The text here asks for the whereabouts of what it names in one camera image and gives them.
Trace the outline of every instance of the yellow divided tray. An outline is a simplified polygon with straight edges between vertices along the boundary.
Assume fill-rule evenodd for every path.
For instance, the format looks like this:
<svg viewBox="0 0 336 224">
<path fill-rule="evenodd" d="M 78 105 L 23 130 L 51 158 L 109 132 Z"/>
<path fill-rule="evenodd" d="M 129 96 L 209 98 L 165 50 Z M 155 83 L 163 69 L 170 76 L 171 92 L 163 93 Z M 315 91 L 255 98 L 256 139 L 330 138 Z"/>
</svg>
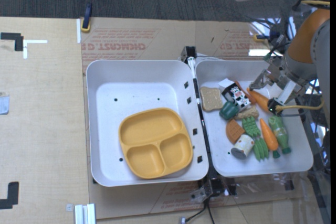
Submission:
<svg viewBox="0 0 336 224">
<path fill-rule="evenodd" d="M 168 108 L 125 118 L 119 126 L 119 142 L 130 169 L 144 179 L 177 172 L 193 158 L 186 127 L 180 116 Z"/>
</svg>

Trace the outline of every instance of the white can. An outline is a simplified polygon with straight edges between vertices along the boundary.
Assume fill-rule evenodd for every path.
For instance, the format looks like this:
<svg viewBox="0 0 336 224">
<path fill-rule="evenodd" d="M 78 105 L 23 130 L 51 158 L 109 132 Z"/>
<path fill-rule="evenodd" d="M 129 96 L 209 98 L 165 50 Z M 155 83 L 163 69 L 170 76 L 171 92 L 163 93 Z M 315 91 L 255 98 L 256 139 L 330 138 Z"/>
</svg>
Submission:
<svg viewBox="0 0 336 224">
<path fill-rule="evenodd" d="M 246 159 L 253 146 L 254 140 L 247 134 L 242 134 L 234 147 L 231 148 L 231 154 L 238 159 Z"/>
</svg>

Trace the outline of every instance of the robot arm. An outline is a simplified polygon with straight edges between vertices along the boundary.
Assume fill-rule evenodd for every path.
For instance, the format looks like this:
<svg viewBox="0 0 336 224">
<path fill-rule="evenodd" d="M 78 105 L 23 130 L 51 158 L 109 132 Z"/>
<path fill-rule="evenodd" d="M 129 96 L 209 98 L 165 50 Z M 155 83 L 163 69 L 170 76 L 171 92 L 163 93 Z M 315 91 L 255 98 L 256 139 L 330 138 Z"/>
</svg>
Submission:
<svg viewBox="0 0 336 224">
<path fill-rule="evenodd" d="M 330 113 L 330 10 L 315 10 L 301 25 L 283 57 L 268 57 L 269 67 L 249 86 L 261 89 L 274 83 L 282 93 L 268 102 L 275 114 L 275 106 L 285 105 L 304 95 L 309 82 L 318 78 L 322 96 Z"/>
</svg>

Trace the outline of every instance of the yellow cable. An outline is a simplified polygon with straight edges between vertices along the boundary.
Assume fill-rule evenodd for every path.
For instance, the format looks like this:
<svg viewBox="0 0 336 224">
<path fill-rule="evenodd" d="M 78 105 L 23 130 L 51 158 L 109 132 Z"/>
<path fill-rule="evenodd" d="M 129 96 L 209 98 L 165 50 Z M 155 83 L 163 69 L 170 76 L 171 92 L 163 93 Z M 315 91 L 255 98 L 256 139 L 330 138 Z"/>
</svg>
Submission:
<svg viewBox="0 0 336 224">
<path fill-rule="evenodd" d="M 301 3 L 304 3 L 304 4 L 314 4 L 314 5 L 328 5 L 328 6 L 330 6 L 330 1 L 302 0 Z"/>
<path fill-rule="evenodd" d="M 277 105 L 275 107 L 276 112 L 281 112 L 284 109 L 310 109 L 310 110 L 319 110 L 323 107 L 324 105 L 324 100 L 321 98 L 321 104 L 319 106 L 308 106 L 308 105 L 287 105 L 287 106 L 282 106 L 282 105 Z"/>
</svg>

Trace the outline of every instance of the green bottle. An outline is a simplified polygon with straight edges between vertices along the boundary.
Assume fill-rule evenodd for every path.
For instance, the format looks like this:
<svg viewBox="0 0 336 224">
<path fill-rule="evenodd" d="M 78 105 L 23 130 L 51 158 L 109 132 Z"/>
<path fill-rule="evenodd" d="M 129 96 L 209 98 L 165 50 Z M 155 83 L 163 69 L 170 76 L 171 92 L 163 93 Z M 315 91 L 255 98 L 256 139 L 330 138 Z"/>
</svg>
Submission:
<svg viewBox="0 0 336 224">
<path fill-rule="evenodd" d="M 278 140 L 282 153 L 290 153 L 291 149 L 288 145 L 288 133 L 282 122 L 282 118 L 279 116 L 272 116 L 268 119 L 268 124 Z"/>
</svg>

